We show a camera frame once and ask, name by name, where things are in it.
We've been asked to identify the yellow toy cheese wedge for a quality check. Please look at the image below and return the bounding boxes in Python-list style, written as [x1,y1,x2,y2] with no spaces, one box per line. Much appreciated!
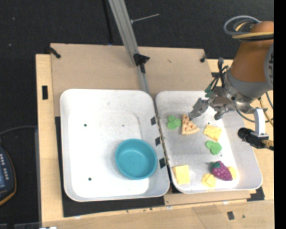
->
[203,124,223,142]

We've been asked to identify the teal bowl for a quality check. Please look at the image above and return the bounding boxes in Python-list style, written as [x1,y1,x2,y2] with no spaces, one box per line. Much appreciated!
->
[114,138,158,181]

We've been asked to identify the yellow toy cheese slice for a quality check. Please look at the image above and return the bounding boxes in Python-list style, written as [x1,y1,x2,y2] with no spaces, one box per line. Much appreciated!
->
[172,164,191,186]

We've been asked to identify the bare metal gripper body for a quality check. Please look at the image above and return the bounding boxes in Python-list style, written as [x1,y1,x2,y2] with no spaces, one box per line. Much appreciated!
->
[207,86,254,115]

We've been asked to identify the brown cardboard board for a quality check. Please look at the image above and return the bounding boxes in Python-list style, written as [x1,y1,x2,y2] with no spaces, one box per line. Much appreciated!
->
[49,42,258,206]

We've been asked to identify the green toy broccoli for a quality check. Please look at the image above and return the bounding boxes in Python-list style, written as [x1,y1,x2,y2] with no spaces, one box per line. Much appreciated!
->
[205,140,223,156]
[166,114,183,130]

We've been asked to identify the white plastic tray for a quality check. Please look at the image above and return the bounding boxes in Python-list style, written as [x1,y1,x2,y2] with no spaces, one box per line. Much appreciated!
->
[59,88,171,203]
[154,90,264,195]

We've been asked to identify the purple toy grapes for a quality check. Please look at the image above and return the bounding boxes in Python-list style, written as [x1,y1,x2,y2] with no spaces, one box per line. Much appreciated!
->
[209,160,234,182]

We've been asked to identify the small yellow toy cheese piece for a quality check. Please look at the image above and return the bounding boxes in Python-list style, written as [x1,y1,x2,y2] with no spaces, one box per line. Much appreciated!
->
[227,166,238,180]
[201,173,217,188]

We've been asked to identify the black cylinder on white bracket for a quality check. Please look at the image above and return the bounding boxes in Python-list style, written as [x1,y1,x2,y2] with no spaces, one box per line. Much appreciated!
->
[237,107,270,149]

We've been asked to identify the toy pizza slice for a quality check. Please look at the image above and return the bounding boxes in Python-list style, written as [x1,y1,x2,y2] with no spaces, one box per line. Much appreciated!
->
[181,114,201,136]

